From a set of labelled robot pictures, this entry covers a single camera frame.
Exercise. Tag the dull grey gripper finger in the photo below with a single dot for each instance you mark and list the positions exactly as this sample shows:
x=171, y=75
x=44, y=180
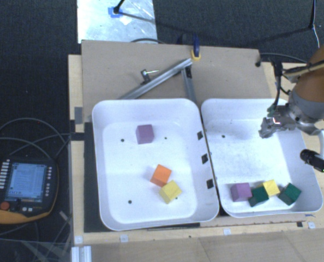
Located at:
x=263, y=131
x=272, y=130

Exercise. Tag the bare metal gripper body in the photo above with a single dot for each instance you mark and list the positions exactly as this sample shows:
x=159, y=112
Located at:
x=284, y=116

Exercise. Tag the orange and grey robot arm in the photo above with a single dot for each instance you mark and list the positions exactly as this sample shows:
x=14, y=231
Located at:
x=316, y=87

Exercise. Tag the white plastic tray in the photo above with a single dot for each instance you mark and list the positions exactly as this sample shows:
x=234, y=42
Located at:
x=249, y=157
x=140, y=168

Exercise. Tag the yellow cube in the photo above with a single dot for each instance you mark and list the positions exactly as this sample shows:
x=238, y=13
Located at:
x=271, y=187
x=170, y=192

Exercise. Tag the green cube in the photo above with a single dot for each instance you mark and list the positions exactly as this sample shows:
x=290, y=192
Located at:
x=290, y=194
x=259, y=195

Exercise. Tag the purple cube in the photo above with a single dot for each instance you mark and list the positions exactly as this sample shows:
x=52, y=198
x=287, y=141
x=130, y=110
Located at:
x=240, y=192
x=144, y=134

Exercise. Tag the orange cube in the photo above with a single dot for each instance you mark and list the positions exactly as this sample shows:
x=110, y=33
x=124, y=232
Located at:
x=161, y=175

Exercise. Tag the brown cardboard board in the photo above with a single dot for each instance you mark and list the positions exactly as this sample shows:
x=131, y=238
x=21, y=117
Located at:
x=162, y=72

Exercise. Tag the black cylinder on white bracket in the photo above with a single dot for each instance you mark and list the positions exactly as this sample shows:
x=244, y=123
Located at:
x=318, y=160

